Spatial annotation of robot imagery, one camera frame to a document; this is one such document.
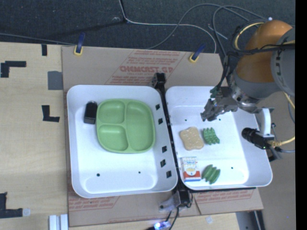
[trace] black object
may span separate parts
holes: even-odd
[[[59,122],[59,117],[50,117],[50,106],[49,105],[42,105],[43,109],[43,121],[49,122]]]
[[[268,143],[268,141],[274,139],[271,137],[265,138],[260,135],[257,129],[252,129],[252,128],[243,129],[242,137],[246,139],[247,141],[253,143],[256,147],[261,148],[261,149],[269,148],[270,144]]]
[[[22,217],[22,208],[6,209],[6,195],[7,193],[0,194],[0,218]]]
[[[193,194],[193,193],[204,193],[204,192],[212,192],[212,191],[242,190],[242,188],[192,190],[190,188],[187,188],[183,184],[183,182],[180,179],[179,165],[178,165],[177,156],[176,156],[177,153],[176,153],[176,149],[175,149],[175,145],[174,145],[174,138],[173,138],[173,134],[172,134],[172,128],[171,128],[171,123],[170,123],[170,119],[169,119],[169,113],[168,113],[168,109],[167,109],[167,101],[166,101],[166,96],[165,96],[165,83],[166,83],[165,73],[155,73],[154,74],[153,79],[152,79],[152,87],[155,88],[160,93],[160,96],[161,96],[165,121],[166,121],[166,124],[167,124],[169,139],[171,141],[171,149],[173,151],[177,176],[179,177],[178,183],[177,183],[176,187],[173,189],[173,193],[176,193],[177,191],[179,192],[179,197],[180,197],[179,207],[191,207],[192,202],[193,202],[193,196],[191,196],[190,194]],[[167,150],[167,147],[162,147],[162,152],[165,152],[166,150]],[[243,189],[244,190],[255,189],[255,187],[249,187],[249,188],[243,188]]]
[[[98,105],[94,101],[90,101],[86,104],[85,113],[84,113],[84,122],[86,124],[94,125],[96,123],[96,113]]]

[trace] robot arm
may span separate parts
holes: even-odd
[[[239,49],[239,36],[259,24],[246,48]],[[236,31],[232,43],[242,57],[227,76],[224,69],[224,76],[212,89],[201,118],[213,121],[218,115],[235,112],[238,108],[255,114],[260,131],[247,128],[242,136],[259,148],[270,148],[274,138],[270,134],[271,118],[263,117],[270,116],[273,109],[258,108],[257,104],[277,91],[295,96],[295,28],[277,20],[250,22]],[[228,86],[222,87],[224,77]]]

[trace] metal bracket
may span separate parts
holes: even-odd
[[[168,200],[159,204],[159,212],[172,211],[180,205],[179,191],[175,192]]]
[[[191,199],[190,199],[190,191],[189,189],[183,184],[183,182],[180,179],[180,171],[178,167],[178,162],[177,162],[177,156],[176,156],[176,150],[175,150],[175,145],[174,145],[174,139],[173,139],[173,134],[172,134],[172,129],[171,129],[171,124],[169,120],[169,113],[167,109],[167,101],[165,97],[165,86],[164,84],[166,83],[166,77],[165,73],[155,73],[153,80],[152,80],[152,86],[159,90],[160,95],[161,95],[161,100],[162,100],[162,105],[163,105],[163,110],[164,110],[164,115],[167,123],[167,128],[168,128],[168,133],[169,133],[169,139],[171,141],[171,147],[173,151],[173,156],[174,156],[174,161],[175,161],[175,166],[177,170],[177,176],[179,177],[178,183],[173,190],[173,198],[176,199],[175,201],[172,201],[172,199],[169,199],[170,201],[165,202],[165,205],[160,205],[162,206],[163,210],[165,207],[167,210],[174,209],[177,206],[181,207],[188,207],[191,204]]]
[[[274,137],[271,135],[271,112],[274,108],[262,108],[259,113],[255,114],[260,134],[263,137]]]
[[[51,215],[48,218],[48,230],[68,230],[68,216]]]

